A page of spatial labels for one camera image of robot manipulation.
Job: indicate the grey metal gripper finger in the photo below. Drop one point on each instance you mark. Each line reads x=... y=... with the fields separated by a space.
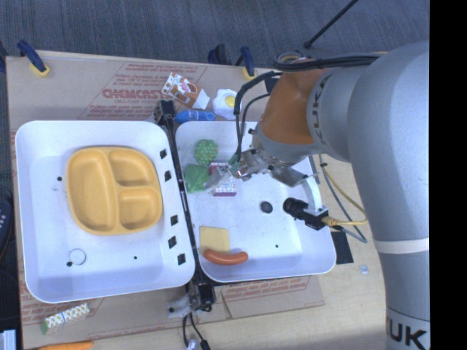
x=217 y=177

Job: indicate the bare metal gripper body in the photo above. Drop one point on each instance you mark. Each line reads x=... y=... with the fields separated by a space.
x=255 y=163

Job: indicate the small pink and white carton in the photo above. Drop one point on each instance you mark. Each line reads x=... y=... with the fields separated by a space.
x=225 y=189

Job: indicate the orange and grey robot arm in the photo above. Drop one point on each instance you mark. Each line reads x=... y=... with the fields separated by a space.
x=386 y=130

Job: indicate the green broccoli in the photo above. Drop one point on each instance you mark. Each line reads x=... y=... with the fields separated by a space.
x=196 y=178

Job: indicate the green grapes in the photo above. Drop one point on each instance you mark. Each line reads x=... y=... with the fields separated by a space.
x=206 y=151

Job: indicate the thin black rod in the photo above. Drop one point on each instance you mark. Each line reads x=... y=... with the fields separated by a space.
x=182 y=199

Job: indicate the dark grey round disc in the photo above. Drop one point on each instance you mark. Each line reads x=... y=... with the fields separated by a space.
x=266 y=207

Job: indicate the yellow cheese slice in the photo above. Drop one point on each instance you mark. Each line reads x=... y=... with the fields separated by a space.
x=213 y=237

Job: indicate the blue bottle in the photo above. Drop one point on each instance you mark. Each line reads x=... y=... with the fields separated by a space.
x=193 y=116

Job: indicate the white fried egg toy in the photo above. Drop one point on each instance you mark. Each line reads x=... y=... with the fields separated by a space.
x=226 y=102

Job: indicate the white plastic tray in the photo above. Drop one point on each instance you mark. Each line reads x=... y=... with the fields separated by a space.
x=255 y=239
x=44 y=195

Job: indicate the orange sausage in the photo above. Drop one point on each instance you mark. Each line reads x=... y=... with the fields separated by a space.
x=226 y=257

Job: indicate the brown and white milk carton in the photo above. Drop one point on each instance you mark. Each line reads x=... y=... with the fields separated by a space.
x=186 y=90

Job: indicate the yellow divided plate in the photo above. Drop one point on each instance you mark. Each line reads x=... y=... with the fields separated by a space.
x=91 y=191

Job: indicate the brown cardboard board, red print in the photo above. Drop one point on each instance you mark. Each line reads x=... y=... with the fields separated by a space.
x=91 y=86

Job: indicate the clear round lid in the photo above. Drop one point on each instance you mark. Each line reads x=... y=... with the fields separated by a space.
x=78 y=256

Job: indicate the orange dotted white carton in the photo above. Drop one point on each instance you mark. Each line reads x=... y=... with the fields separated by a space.
x=65 y=318

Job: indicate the orange carrot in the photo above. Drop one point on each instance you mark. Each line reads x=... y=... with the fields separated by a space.
x=69 y=346

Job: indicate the black cylinder on white bracket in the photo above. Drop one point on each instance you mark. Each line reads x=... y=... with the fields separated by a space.
x=300 y=210

